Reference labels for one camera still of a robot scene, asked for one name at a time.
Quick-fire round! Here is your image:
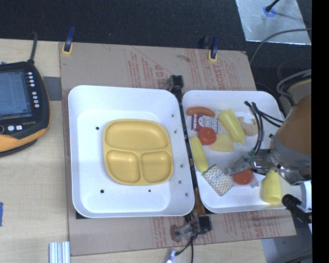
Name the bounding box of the thin black and white rod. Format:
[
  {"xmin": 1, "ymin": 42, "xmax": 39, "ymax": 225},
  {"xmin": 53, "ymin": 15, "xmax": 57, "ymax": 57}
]
[{"xmin": 176, "ymin": 90, "xmax": 201, "ymax": 216}]

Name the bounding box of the white packet with orange print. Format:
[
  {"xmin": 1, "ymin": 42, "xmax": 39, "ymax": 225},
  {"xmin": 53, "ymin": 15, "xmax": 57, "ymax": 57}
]
[{"xmin": 202, "ymin": 164, "xmax": 235, "ymax": 197}]

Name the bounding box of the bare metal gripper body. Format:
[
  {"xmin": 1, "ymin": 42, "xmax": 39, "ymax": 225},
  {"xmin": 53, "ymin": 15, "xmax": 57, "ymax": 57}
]
[{"xmin": 251, "ymin": 148, "xmax": 309, "ymax": 186}]

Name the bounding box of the red tomato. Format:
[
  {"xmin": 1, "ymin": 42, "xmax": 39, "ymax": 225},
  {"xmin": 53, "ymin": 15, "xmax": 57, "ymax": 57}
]
[
  {"xmin": 198, "ymin": 127, "xmax": 218, "ymax": 146},
  {"xmin": 232, "ymin": 168, "xmax": 254, "ymax": 186}
]

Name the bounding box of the black cylinder on white bracket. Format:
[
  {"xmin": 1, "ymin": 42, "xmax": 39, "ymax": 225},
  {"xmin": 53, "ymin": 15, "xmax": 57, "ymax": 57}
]
[{"xmin": 281, "ymin": 180, "xmax": 313, "ymax": 225}]

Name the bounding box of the yellow divided plate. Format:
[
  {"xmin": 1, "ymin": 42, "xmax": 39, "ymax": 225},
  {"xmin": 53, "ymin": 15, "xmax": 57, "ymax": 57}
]
[{"xmin": 102, "ymin": 118, "xmax": 174, "ymax": 186}]

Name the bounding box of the white plastic tray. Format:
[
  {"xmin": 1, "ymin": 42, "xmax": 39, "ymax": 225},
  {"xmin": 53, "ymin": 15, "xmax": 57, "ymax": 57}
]
[
  {"xmin": 181, "ymin": 90, "xmax": 293, "ymax": 215},
  {"xmin": 67, "ymin": 84, "xmax": 196, "ymax": 219}
]

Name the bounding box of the black block with thin wires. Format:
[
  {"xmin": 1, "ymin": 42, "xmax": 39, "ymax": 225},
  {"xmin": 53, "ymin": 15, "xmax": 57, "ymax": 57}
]
[
  {"xmin": 166, "ymin": 75, "xmax": 185, "ymax": 92},
  {"xmin": 169, "ymin": 214, "xmax": 213, "ymax": 241}
]

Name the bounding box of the beige croissant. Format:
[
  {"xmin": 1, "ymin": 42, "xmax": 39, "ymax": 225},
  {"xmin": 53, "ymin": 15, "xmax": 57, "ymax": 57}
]
[{"xmin": 236, "ymin": 116, "xmax": 259, "ymax": 137}]

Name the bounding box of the yellow corn cob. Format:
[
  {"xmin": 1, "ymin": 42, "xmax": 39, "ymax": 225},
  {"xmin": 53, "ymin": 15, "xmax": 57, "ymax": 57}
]
[{"xmin": 189, "ymin": 135, "xmax": 209, "ymax": 173}]

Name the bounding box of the red and white carton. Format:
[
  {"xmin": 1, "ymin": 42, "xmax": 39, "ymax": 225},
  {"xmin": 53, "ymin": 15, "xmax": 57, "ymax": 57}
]
[{"xmin": 191, "ymin": 113, "xmax": 219, "ymax": 133}]

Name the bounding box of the yellow potato slice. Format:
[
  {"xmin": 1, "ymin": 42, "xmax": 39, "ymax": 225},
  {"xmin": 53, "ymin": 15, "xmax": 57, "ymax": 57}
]
[{"xmin": 209, "ymin": 133, "xmax": 235, "ymax": 152}]

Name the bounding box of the brown cardboard board red print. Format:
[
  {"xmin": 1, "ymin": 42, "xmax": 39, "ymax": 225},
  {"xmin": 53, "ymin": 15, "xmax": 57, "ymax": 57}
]
[{"xmin": 59, "ymin": 42, "xmax": 297, "ymax": 256}]

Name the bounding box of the yellow squeeze bottle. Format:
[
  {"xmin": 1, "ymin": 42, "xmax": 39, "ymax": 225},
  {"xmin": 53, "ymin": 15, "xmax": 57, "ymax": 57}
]
[
  {"xmin": 218, "ymin": 108, "xmax": 247, "ymax": 146},
  {"xmin": 260, "ymin": 169, "xmax": 283, "ymax": 205}
]

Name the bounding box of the orange sausage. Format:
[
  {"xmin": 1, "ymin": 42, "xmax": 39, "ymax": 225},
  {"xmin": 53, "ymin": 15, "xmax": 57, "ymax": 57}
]
[{"xmin": 186, "ymin": 106, "xmax": 216, "ymax": 118}]

